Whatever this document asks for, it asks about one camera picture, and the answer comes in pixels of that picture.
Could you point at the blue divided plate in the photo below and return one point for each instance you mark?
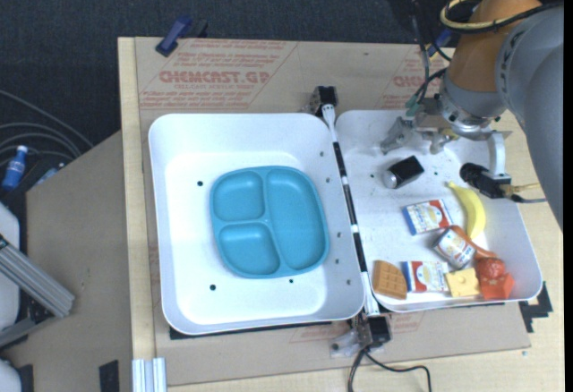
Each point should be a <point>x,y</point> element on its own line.
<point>268,220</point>

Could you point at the small white printed can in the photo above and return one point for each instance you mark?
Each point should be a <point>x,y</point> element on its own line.
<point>454,248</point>

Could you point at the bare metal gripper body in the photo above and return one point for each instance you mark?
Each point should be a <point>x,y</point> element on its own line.
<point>432,117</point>

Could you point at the brown cardboard board red print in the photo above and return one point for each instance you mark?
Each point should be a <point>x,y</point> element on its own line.
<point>215,81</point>

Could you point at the white blue red carton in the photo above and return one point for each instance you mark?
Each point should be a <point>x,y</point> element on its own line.
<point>424,276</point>
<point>427,216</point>

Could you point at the white plastic tray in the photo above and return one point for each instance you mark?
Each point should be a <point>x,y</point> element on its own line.
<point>385,220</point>
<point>188,220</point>

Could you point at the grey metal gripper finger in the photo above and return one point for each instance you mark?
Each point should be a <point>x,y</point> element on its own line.
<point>396,137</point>
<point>438,140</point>

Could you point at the thin black and white rod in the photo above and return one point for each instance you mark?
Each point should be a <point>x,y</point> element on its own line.
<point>348,202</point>

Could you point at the small black can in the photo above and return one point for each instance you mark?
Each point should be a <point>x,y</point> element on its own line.
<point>407,171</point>

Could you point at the yellow banana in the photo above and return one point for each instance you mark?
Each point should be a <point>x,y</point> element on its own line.
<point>474,211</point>

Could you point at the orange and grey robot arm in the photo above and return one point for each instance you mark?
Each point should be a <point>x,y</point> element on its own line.
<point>528,68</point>

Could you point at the brown waffle biscuit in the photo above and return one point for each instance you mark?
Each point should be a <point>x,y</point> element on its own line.
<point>389,280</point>

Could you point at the black cylinder on white bracket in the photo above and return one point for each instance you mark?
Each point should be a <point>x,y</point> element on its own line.
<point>481,177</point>

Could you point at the yellow cheese wedge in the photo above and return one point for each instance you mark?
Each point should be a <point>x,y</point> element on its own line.
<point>463,283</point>

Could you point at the blue plastic bottle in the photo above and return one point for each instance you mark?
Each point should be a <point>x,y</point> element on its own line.
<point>14,166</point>

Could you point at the red and orange toy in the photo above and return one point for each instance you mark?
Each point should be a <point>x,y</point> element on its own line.
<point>492,276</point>

